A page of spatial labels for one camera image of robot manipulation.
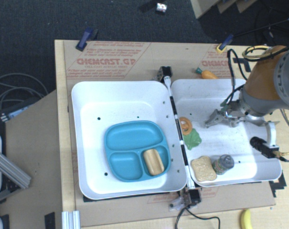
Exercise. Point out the grey and green can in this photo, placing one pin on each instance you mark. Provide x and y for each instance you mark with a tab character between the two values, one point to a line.
221	164

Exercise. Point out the white plastic tray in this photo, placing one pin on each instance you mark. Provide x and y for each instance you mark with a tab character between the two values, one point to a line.
220	142
96	137

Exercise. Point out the brown cardboard board red print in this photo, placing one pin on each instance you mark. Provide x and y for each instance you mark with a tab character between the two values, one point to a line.
115	58

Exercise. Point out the black cylinder on white bracket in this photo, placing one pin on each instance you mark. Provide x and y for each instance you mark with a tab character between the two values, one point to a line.
261	145

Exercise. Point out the yellow banana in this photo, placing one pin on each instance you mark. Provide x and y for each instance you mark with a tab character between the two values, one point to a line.
246	219

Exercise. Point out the beige biscuit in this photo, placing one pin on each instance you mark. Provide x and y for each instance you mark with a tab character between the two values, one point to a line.
203	169

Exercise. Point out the green lettuce leaf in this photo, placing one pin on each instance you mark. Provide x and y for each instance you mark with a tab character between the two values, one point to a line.
193	139

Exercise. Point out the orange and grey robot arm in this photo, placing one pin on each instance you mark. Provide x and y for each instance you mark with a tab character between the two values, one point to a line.
261	85

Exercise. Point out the tan bread roll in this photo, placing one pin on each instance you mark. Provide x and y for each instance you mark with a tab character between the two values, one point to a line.
153	162

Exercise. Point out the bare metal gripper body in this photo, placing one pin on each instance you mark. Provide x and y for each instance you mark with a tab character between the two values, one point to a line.
239	114

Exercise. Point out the orange carrot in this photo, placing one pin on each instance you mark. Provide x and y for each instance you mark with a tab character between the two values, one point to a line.
208	75

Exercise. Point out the thin black and white rod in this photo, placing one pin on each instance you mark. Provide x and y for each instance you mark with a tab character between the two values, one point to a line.
174	108

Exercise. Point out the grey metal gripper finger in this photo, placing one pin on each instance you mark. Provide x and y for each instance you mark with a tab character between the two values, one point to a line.
233	122
214	118

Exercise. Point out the orange doughnut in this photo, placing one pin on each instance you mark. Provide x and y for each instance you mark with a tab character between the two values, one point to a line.
182	125

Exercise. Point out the blue divided plate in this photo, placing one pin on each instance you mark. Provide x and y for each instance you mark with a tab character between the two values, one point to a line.
127	142

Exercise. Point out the small white printed cube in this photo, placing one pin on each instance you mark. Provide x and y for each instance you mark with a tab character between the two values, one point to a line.
161	7

